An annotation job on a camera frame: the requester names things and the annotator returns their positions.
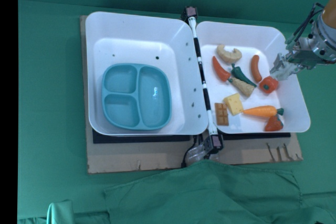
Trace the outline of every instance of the green fabric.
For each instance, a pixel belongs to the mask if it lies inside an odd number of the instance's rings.
[[[200,161],[105,189],[111,223],[335,223],[305,207],[294,175]]]

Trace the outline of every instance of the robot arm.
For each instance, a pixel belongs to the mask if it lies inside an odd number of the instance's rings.
[[[312,22],[311,33],[301,37],[308,23]],[[270,70],[270,75],[278,81],[286,80],[303,69],[336,63],[336,0],[329,0],[325,7],[314,3],[307,19],[286,40],[286,44],[289,52],[278,54]]]

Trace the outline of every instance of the tan root vegetable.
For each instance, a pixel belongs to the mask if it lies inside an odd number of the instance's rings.
[[[240,52],[240,50],[234,48],[233,51],[227,51],[224,49],[224,47],[225,45],[218,45],[217,53],[219,57],[223,59],[223,61],[225,61],[226,63],[235,63],[241,58],[242,53]]]
[[[231,82],[235,87],[237,87],[242,92],[242,94],[247,97],[250,97],[253,90],[255,89],[255,87],[252,86],[251,84],[248,84],[245,81],[242,81],[237,78],[231,78],[228,79],[228,81]]]

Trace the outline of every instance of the toy jalapeno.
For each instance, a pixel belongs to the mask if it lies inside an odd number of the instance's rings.
[[[264,93],[271,93],[278,88],[278,85],[279,81],[268,76],[261,81],[259,87]]]

